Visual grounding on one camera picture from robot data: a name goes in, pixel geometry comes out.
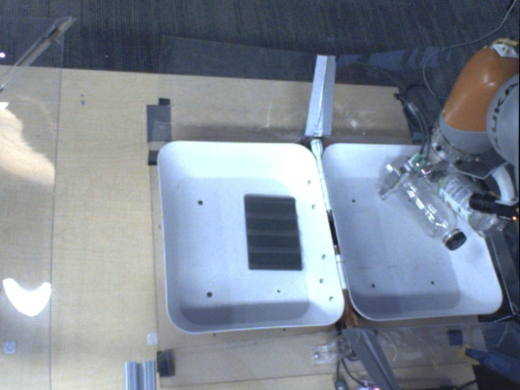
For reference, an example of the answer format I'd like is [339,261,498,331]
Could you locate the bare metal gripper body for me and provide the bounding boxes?
[405,134,457,179]

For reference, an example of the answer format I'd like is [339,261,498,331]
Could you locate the clear bottle with white label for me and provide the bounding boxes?
[436,173,508,237]

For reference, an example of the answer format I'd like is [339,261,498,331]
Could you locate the thin black and white rod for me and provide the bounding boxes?
[310,137,349,293]

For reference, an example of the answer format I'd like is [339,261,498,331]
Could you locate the clear bottle with black cap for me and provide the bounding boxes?
[399,175,468,252]

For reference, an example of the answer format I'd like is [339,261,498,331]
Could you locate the black ribbed rectangular block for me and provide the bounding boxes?
[243,193,304,271]

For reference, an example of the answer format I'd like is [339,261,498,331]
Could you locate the white plastic tray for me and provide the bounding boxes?
[157,140,347,336]
[322,142,505,323]

